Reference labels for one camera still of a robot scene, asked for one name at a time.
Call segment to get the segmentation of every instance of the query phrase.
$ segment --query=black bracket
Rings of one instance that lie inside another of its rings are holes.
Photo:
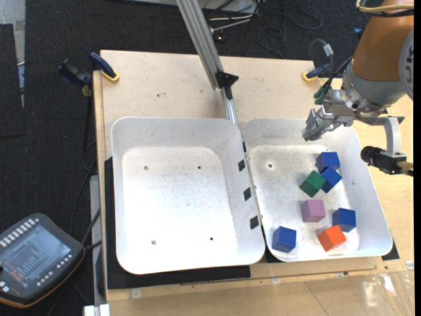
[[[215,76],[220,88],[225,89],[226,97],[232,99],[231,86],[238,81],[238,76],[222,71],[218,71]]]

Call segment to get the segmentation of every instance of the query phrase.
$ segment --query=orange cube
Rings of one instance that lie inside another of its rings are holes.
[[[325,251],[338,247],[347,241],[341,227],[338,224],[329,227],[317,236]]]

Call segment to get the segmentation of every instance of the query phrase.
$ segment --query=black floor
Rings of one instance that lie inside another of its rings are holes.
[[[225,43],[216,44],[218,52],[309,60],[309,43],[321,38],[330,43],[338,67],[353,54],[358,30],[368,22],[366,15],[355,10],[355,1],[266,0],[259,6],[260,16],[246,26],[226,30]],[[23,136],[0,138],[0,230],[40,212],[64,231],[72,229],[75,238],[84,235],[90,222],[89,186],[84,186],[80,197],[78,194],[87,176],[82,164],[87,99],[77,87],[60,79],[58,67],[70,59],[89,71],[89,54],[100,49],[195,53],[177,7],[104,0],[26,0],[26,126]],[[91,126],[89,142],[94,139]],[[85,163],[94,159],[94,150],[88,151]],[[89,261],[72,280],[92,302]],[[0,315],[47,315],[55,302],[52,315],[81,315],[86,302],[72,280],[61,293],[30,309],[0,305]]]

